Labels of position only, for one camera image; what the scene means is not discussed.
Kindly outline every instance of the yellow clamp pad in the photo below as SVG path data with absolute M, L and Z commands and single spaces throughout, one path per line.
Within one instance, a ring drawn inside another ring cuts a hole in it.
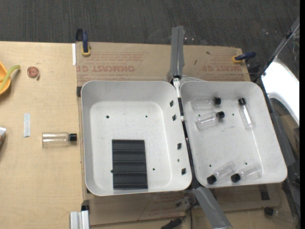
M 235 57 L 236 57 L 236 56 L 233 56 L 233 57 L 232 57 L 232 62 L 233 62 L 233 63 L 242 63 L 242 62 L 243 62 L 242 60 L 235 60 Z
M 87 57 L 90 55 L 90 47 L 88 46 L 88 52 L 84 52 L 84 48 L 81 46 L 81 54 L 84 57 Z

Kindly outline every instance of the vial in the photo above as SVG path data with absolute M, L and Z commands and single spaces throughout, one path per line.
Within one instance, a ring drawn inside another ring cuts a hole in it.
M 77 134 L 67 132 L 44 132 L 42 133 L 42 145 L 68 145 L 70 142 L 77 141 Z
M 257 179 L 262 176 L 262 172 L 262 167 L 259 164 L 254 164 L 232 175 L 231 180 L 238 182 L 240 180 Z
M 254 125 L 254 122 L 250 115 L 248 106 L 246 104 L 246 100 L 244 98 L 240 98 L 240 99 L 238 99 L 238 103 L 239 103 L 239 114 L 243 120 L 245 128 L 246 129 L 252 128 L 252 126 Z
M 211 112 L 208 114 L 204 114 L 201 116 L 198 116 L 196 118 L 195 124 L 199 130 L 202 130 L 207 125 L 213 125 L 218 123 L 220 119 L 224 118 L 224 112 Z
M 266 217 L 272 218 L 274 222 L 284 223 L 286 225 L 296 226 L 299 222 L 299 217 L 296 214 L 281 208 L 265 207 L 264 214 Z
M 215 97 L 213 99 L 194 98 L 191 100 L 193 110 L 213 109 L 214 105 L 220 105 L 221 99 Z
M 216 169 L 211 176 L 209 176 L 206 180 L 208 184 L 213 184 L 216 181 L 221 181 L 227 176 L 233 174 L 237 170 L 236 164 L 233 161 L 229 161 L 223 166 Z

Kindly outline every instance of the bottle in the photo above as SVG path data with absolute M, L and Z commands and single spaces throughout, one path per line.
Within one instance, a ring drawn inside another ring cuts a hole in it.
M 208 184 L 213 184 L 216 181 L 221 181 L 227 176 L 231 175 L 234 171 L 237 170 L 236 164 L 232 161 L 229 161 L 225 165 L 219 167 L 214 173 L 209 176 L 206 180 Z
M 220 105 L 221 99 L 215 97 L 213 99 L 194 98 L 191 101 L 193 110 L 213 109 L 214 105 Z
M 299 217 L 296 214 L 281 208 L 265 207 L 264 214 L 266 217 L 272 218 L 274 222 L 285 223 L 286 225 L 296 226 L 299 222 Z
M 44 132 L 42 133 L 42 145 L 68 145 L 69 142 L 77 141 L 77 134 L 69 134 L 67 132 Z
M 202 128 L 204 128 L 206 125 L 212 125 L 212 124 L 216 124 L 218 123 L 218 120 L 224 118 L 224 112 L 220 111 L 220 112 L 211 112 L 208 114 L 204 114 L 202 116 L 198 116 L 196 118 L 196 126 L 199 130 L 201 130 Z
M 238 99 L 238 103 L 239 103 L 239 114 L 243 120 L 245 128 L 246 129 L 252 128 L 254 122 L 247 107 L 246 100 L 244 98 L 240 98 Z
M 233 182 L 243 181 L 247 179 L 257 179 L 262 176 L 262 167 L 259 164 L 246 167 L 231 176 Z

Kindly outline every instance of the white plastic object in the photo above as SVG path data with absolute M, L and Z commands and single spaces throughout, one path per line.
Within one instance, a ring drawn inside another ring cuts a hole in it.
M 299 222 L 299 217 L 296 214 L 281 208 L 265 207 L 264 214 L 266 217 L 272 218 L 274 222 L 281 224 L 296 226 Z
M 81 105 L 85 182 L 91 193 L 112 196 L 189 187 L 192 173 L 177 92 L 171 84 L 91 81 L 82 87 Z M 113 189 L 114 139 L 144 140 L 147 189 Z
M 254 125 L 254 121 L 250 115 L 249 108 L 244 98 L 238 99 L 239 103 L 239 114 L 243 120 L 243 124 L 246 129 L 251 129 Z
M 42 133 L 42 145 L 68 145 L 70 142 L 77 141 L 76 134 L 68 132 L 44 132 Z
M 247 179 L 258 179 L 262 176 L 262 167 L 259 164 L 254 164 L 231 176 L 233 182 L 239 182 Z
M 208 184 L 213 184 L 215 182 L 220 182 L 229 175 L 233 174 L 237 170 L 236 164 L 233 161 L 229 161 L 223 166 L 216 169 L 212 175 L 210 175 L 206 180 Z
M 181 99 L 187 134 L 192 149 L 197 180 L 204 187 L 231 187 L 279 183 L 287 177 L 281 148 L 279 146 L 262 89 L 252 82 L 184 82 Z M 194 97 L 217 96 L 221 98 L 221 109 L 225 118 L 221 123 L 198 130 L 194 120 L 198 114 L 191 106 Z M 238 99 L 246 97 L 255 128 L 246 129 L 239 115 Z M 263 168 L 260 179 L 248 179 L 233 183 L 230 178 L 210 185 L 206 178 L 215 168 L 228 161 L 237 168 L 258 163 Z
M 215 105 L 220 105 L 221 98 L 214 97 L 213 99 L 207 99 L 202 97 L 195 97 L 191 101 L 193 110 L 213 109 Z
M 208 114 L 200 115 L 196 117 L 196 126 L 199 130 L 202 130 L 207 125 L 215 125 L 220 119 L 224 118 L 224 112 L 211 112 Z

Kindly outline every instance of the gray floor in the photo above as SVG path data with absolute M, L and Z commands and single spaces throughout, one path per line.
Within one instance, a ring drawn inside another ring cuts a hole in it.
M 77 28 L 94 42 L 185 44 L 255 51 L 265 64 L 300 16 L 300 0 L 0 0 L 0 41 L 73 42 Z

